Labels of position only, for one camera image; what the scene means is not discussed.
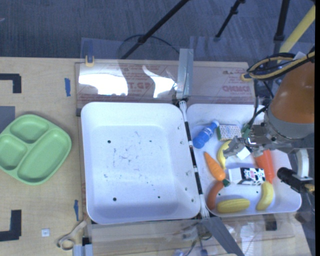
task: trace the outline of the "toy carrot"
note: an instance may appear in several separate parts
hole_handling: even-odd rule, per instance
[[[254,158],[258,168],[264,170],[265,179],[272,184],[272,180],[274,179],[275,171],[272,163],[270,149],[263,151],[262,155],[259,155]]]
[[[220,164],[216,160],[214,160],[207,152],[204,152],[204,158],[212,176],[217,181],[223,181],[226,178],[226,173],[222,169]]]
[[[211,188],[208,198],[206,200],[206,206],[209,210],[213,210],[216,207],[216,198],[220,190],[224,188],[224,183],[222,181],[217,181]]]

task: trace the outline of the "yellow banana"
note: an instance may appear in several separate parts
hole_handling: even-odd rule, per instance
[[[255,207],[257,211],[263,211],[267,209],[274,199],[274,187],[269,181],[265,181],[264,183],[262,183],[261,191],[262,195],[260,201]]]
[[[221,214],[236,213],[247,209],[250,201],[245,198],[229,199],[217,204],[216,209]]]
[[[227,140],[225,143],[222,144],[222,146],[219,148],[218,153],[216,155],[217,160],[219,161],[222,169],[226,169],[226,158],[224,156],[224,151],[227,148],[229,148],[229,143],[231,142],[231,140]]]

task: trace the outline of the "yellow pole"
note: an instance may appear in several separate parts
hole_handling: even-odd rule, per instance
[[[280,53],[288,53],[308,27],[314,22],[316,18],[316,5],[314,4],[304,18],[300,21],[298,26],[294,29],[291,35],[287,38],[280,48]]]

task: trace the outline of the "water bottle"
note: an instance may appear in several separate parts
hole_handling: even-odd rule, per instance
[[[192,140],[193,146],[197,149],[201,149],[214,135],[214,131],[218,126],[218,121],[214,120],[209,126],[203,128],[202,131],[200,131],[199,134]]]

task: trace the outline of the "black tripod leg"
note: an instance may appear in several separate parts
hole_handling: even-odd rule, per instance
[[[234,5],[231,7],[231,10],[229,12],[229,15],[226,17],[224,23],[222,24],[222,27],[220,28],[218,34],[215,35],[216,38],[219,38],[222,34],[222,32],[225,30],[226,26],[228,25],[228,22],[230,21],[232,15],[236,15],[238,13],[238,7],[240,4],[244,4],[246,0],[236,0]]]
[[[139,46],[143,45],[163,24],[165,24],[177,11],[179,11],[189,0],[178,2],[161,20],[157,22],[145,35],[140,36],[135,45],[129,49],[121,59],[128,58]]]
[[[228,254],[245,256],[219,217],[204,218],[202,223]]]
[[[279,53],[280,48],[281,48],[281,43],[285,39],[284,30],[285,30],[285,25],[286,25],[286,20],[287,20],[289,3],[290,3],[290,0],[282,0],[281,10],[280,10],[279,19],[278,19],[278,25],[277,25],[276,33],[273,38],[273,42],[274,42],[273,54]],[[269,63],[269,65],[271,65],[271,67],[272,67],[276,63],[277,63],[277,61],[271,61]],[[273,84],[274,84],[273,80],[268,81],[268,87],[271,90],[273,88]]]

